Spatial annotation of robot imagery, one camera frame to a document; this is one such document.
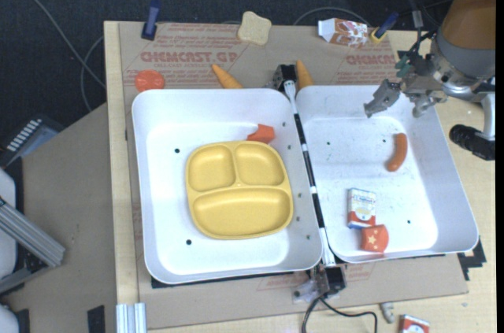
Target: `white tray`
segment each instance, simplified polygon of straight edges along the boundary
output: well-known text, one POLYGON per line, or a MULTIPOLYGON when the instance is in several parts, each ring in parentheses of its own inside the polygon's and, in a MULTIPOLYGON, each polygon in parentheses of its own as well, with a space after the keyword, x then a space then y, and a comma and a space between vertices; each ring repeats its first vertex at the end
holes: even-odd
MULTIPOLYGON (((478 231, 435 111, 420 119, 404 96, 368 119, 364 102, 374 86, 307 87, 298 109, 309 147, 328 243, 343 261, 461 252, 478 231), (393 134, 405 132, 409 151, 397 172, 385 163, 393 134), (385 253, 359 250, 359 231, 347 227, 347 189, 377 194, 376 221, 386 224, 385 253)), ((321 259, 321 238, 309 180, 287 98, 269 89, 152 90, 132 106, 150 274, 168 284, 291 272, 321 259), (283 159, 294 199, 292 222, 254 239, 222 240, 194 225, 184 184, 185 163, 199 146, 245 139, 257 124, 275 128, 271 141, 283 159)))

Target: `crumpled box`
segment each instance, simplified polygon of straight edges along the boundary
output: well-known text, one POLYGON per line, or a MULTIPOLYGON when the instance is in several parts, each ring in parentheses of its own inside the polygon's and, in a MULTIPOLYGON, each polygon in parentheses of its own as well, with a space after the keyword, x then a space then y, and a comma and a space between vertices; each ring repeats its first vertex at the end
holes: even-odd
POLYGON ((318 21, 318 35, 329 43, 359 48, 368 41, 368 26, 359 22, 332 18, 318 21))

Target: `sausage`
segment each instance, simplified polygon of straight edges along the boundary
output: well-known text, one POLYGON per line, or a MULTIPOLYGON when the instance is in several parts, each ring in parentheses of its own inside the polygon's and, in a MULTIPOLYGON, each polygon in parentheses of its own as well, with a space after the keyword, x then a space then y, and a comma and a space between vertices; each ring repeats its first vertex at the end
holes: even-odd
POLYGON ((395 135, 395 153, 394 156, 387 163, 387 170, 395 172, 401 168, 402 163, 406 159, 408 152, 408 139, 404 133, 395 135))

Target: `toy carrot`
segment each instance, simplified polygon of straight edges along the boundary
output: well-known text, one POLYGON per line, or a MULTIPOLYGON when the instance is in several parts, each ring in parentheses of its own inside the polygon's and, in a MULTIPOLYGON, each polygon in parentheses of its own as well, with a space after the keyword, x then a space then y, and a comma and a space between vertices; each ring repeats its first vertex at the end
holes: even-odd
POLYGON ((313 78, 302 61, 296 62, 296 69, 298 70, 298 90, 313 85, 313 78))
POLYGON ((223 88, 243 88, 243 85, 240 84, 235 77, 218 65, 212 65, 212 70, 215 72, 215 75, 223 88))

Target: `yellow plate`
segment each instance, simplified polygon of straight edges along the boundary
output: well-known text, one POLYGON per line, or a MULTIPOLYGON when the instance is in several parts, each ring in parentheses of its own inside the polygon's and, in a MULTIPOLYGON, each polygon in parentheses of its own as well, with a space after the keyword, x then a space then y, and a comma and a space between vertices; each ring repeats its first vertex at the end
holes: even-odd
POLYGON ((199 147, 187 159, 186 188, 193 221, 212 238, 254 238, 291 222, 292 193, 284 163, 263 142, 199 147))

